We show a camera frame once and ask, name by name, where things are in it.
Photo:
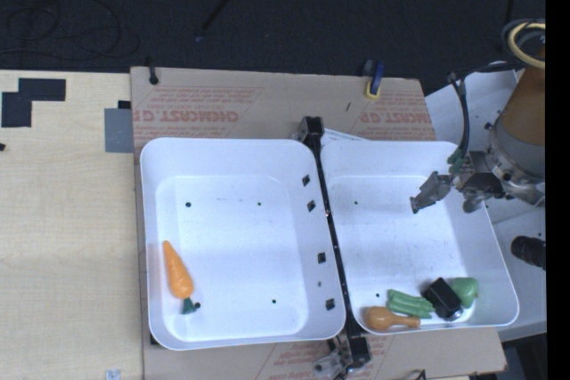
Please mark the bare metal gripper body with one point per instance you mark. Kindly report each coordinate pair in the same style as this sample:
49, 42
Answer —
483, 183

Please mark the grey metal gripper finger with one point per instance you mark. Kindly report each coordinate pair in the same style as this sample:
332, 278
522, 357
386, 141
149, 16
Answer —
473, 204
431, 191

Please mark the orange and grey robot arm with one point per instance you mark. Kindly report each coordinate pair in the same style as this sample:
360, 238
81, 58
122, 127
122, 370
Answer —
525, 111

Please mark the white plastic tray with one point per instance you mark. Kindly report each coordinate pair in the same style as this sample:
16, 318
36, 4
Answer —
240, 262
401, 244

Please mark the green toy pear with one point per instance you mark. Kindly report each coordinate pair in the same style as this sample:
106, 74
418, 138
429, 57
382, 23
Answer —
467, 290

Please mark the black rectangular block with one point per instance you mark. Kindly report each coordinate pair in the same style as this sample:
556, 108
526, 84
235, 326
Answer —
442, 298

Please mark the thin black rod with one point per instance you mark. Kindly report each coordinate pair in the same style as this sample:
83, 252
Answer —
331, 231

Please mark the green toy beans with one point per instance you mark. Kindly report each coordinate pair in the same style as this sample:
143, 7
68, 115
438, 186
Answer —
407, 303

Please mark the yellow-orange toy drumstick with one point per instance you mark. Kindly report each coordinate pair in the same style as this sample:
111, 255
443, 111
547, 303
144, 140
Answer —
378, 318

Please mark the brown cardboard board red print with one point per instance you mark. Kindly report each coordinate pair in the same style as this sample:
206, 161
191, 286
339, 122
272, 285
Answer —
267, 111

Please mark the orange carrot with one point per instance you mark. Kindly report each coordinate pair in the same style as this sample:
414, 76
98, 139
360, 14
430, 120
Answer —
178, 276

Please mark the black cylinder on white bracket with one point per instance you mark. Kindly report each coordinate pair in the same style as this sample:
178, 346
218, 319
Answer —
530, 251

